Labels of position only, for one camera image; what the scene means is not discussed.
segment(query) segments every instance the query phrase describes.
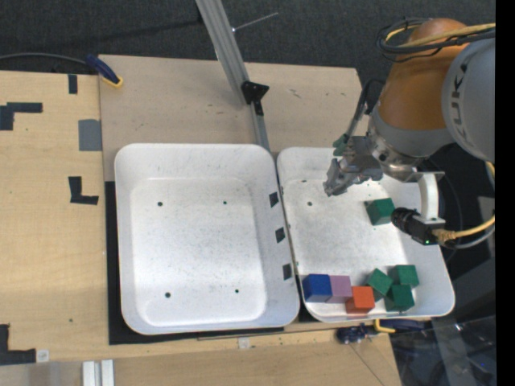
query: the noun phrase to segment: blue block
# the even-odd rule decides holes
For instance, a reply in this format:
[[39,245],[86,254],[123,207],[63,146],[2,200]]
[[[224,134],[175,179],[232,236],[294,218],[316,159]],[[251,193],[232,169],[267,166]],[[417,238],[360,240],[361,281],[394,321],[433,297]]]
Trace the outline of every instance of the blue block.
[[331,278],[328,274],[308,274],[303,280],[306,302],[325,303],[331,296]]

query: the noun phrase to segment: orange-red cube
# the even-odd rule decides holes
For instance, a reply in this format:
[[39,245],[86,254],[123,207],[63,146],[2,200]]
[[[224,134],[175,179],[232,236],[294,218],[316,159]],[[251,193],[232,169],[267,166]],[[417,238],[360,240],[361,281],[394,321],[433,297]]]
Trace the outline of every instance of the orange-red cube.
[[348,314],[367,314],[376,306],[370,286],[353,286],[352,297],[345,302]]

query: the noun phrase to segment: white tray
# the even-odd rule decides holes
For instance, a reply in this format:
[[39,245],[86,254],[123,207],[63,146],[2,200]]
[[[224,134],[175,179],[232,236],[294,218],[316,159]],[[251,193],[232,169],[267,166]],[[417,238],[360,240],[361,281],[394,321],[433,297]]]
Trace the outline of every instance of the white tray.
[[[343,195],[323,191],[333,149],[295,147],[278,156],[278,176],[289,224],[298,275],[349,275],[352,285],[363,285],[378,268],[387,273],[394,265],[415,265],[420,285],[415,306],[404,317],[429,318],[451,312],[454,290],[438,245],[422,246],[392,224],[372,226],[364,201],[390,197],[395,207],[417,208],[417,183],[400,183],[388,176],[380,182],[351,186]],[[347,314],[343,304],[305,302],[322,322],[345,322],[398,317],[387,312],[384,300],[366,316]]]
[[284,326],[299,312],[274,161],[254,145],[116,156],[122,314],[144,335]]

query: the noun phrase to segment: gray tape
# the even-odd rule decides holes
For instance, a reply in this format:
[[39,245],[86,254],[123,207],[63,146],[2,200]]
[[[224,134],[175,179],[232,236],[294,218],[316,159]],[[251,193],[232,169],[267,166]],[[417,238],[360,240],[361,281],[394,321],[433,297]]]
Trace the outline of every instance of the gray tape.
[[98,120],[79,120],[79,150],[102,151],[101,123]]

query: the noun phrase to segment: green block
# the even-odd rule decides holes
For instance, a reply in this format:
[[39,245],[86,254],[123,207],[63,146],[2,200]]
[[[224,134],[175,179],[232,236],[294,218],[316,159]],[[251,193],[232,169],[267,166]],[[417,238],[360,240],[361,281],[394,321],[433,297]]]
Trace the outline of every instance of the green block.
[[374,269],[366,281],[366,285],[373,289],[373,298],[376,302],[386,296],[392,284],[393,279],[379,269]]
[[372,223],[373,226],[389,223],[392,212],[395,210],[393,201],[390,198],[365,202],[365,207],[370,218],[370,223]]
[[393,282],[398,285],[418,286],[417,268],[414,265],[396,265],[389,272]]
[[392,285],[385,297],[386,310],[403,312],[415,306],[411,287],[408,285]]

